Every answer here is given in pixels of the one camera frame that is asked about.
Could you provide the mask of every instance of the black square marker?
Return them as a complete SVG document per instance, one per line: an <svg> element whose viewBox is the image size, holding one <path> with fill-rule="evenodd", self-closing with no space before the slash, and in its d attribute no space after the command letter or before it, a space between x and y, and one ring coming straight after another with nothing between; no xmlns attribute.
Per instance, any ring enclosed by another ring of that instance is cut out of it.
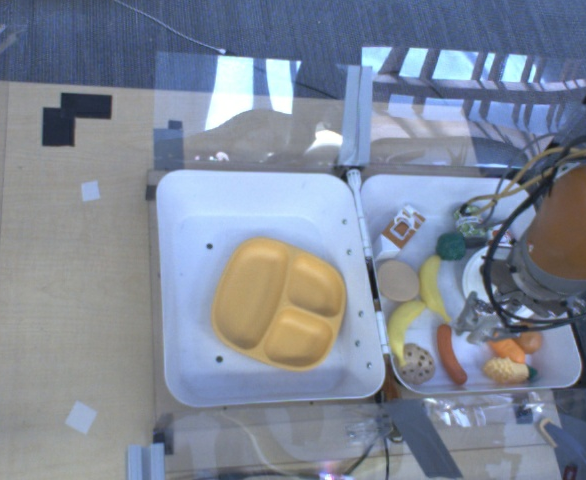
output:
<svg viewBox="0 0 586 480"><path fill-rule="evenodd" d="M63 115L89 119L111 119L113 97L101 94L62 93Z"/></svg>
<svg viewBox="0 0 586 480"><path fill-rule="evenodd" d="M45 108L42 115L42 146L75 146L75 119L62 109Z"/></svg>

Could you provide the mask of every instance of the beige round bread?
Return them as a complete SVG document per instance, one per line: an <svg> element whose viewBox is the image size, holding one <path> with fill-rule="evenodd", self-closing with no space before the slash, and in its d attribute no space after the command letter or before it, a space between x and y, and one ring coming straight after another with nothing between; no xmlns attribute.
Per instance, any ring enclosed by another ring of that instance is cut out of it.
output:
<svg viewBox="0 0 586 480"><path fill-rule="evenodd" d="M422 384L433 378L435 374L435 361L428 350L407 343L404 345L404 360L406 365L400 368L400 377L411 384Z"/></svg>
<svg viewBox="0 0 586 480"><path fill-rule="evenodd" d="M377 269L380 292L387 299L406 302L414 299L420 291L420 280L409 265L401 261L388 260Z"/></svg>

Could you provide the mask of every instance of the toy hot dog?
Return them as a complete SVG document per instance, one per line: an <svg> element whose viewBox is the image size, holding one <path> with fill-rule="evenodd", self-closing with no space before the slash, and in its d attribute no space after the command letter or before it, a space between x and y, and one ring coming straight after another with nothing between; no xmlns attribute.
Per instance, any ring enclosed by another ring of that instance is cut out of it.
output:
<svg viewBox="0 0 586 480"><path fill-rule="evenodd" d="M452 330L448 325L442 324L437 328L437 351L440 354L442 366L451 380L461 386L467 381L468 376L455 357L451 337Z"/></svg>

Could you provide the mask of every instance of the yellow divided plate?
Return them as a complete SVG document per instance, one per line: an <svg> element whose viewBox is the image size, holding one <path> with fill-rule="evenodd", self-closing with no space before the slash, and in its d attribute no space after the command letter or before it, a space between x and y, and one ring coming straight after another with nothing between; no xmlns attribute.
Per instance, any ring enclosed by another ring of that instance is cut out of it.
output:
<svg viewBox="0 0 586 480"><path fill-rule="evenodd" d="M215 292L211 321L229 347L264 363L304 371L331 351L346 288L335 268L270 238L243 242Z"/></svg>

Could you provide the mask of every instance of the white cable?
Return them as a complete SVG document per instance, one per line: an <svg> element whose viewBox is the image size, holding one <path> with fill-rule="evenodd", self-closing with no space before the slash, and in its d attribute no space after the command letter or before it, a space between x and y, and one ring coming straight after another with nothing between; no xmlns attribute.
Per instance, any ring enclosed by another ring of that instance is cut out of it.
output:
<svg viewBox="0 0 586 480"><path fill-rule="evenodd" d="M224 48L216 48L215 46L211 46L210 44L206 44L206 43L203 43L202 41L198 41L197 39L189 37L186 34L183 34L182 32L180 32L179 30L175 30L171 25L164 23L162 20L159 20L155 16L151 16L147 12L144 12L136 7L133 7L132 5L127 4L126 2L122 2L122 0L111 0L111 2L115 2L116 4L121 5L122 7L125 7L126 9L133 11L136 14L144 16L145 18L147 18L147 19L153 21L154 23L157 23L161 27L165 28L169 32L172 32L173 34L175 34L183 39L186 39L187 41L191 41L192 43L203 46L204 48L208 48L209 50L213 50L213 51L219 53L220 55L226 55L226 50Z"/></svg>

